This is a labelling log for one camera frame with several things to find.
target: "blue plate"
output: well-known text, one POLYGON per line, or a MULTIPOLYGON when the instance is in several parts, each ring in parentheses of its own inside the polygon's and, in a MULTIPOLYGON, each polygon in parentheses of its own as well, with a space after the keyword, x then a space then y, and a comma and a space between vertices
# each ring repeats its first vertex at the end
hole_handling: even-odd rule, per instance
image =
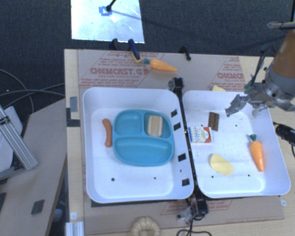
POLYGON ((169 120, 161 113, 149 110, 125 110, 120 112, 113 124, 113 148, 116 157, 128 164, 159 166, 166 164, 174 154, 173 130, 169 120), (150 136, 148 118, 163 118, 160 137, 150 136))

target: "white cable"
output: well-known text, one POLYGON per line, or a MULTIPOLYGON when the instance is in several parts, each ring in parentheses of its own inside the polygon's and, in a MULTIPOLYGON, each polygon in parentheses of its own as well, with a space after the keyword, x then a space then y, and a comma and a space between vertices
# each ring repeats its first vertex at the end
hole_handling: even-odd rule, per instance
POLYGON ((141 217, 133 224, 131 233, 132 236, 140 236, 142 231, 152 231, 153 236, 160 236, 161 229, 150 217, 141 217))

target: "sausage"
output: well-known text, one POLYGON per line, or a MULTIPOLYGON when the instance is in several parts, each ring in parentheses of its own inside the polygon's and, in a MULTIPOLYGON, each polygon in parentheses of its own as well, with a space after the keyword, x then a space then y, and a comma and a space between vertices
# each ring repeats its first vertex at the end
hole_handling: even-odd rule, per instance
POLYGON ((103 122, 105 129, 106 129, 105 146, 109 148, 113 144, 113 127, 110 124, 110 121, 106 118, 103 119, 102 122, 103 122))

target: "toy carrot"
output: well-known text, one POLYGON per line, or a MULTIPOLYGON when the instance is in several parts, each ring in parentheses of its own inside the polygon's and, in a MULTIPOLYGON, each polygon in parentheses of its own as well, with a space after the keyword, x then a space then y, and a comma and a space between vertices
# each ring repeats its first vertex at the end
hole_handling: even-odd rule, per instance
POLYGON ((177 72, 177 68, 159 60, 159 59, 152 59, 152 60, 148 60, 145 59, 144 60, 145 64, 150 64, 150 66, 156 70, 161 70, 161 71, 168 71, 168 72, 177 72))
POLYGON ((250 149, 252 153, 252 157, 258 167, 258 170, 263 172, 264 171, 264 155, 262 152, 262 146, 260 142, 256 141, 256 135, 250 135, 252 143, 250 144, 250 149))

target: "carrot green top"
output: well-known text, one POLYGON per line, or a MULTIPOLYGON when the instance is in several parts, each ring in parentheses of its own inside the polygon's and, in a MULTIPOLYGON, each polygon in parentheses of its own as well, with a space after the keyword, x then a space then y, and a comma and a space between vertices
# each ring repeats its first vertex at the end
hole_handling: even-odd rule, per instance
POLYGON ((255 141, 256 138, 257 138, 257 135, 255 135, 255 134, 250 135, 250 139, 251 139, 252 141, 255 141))

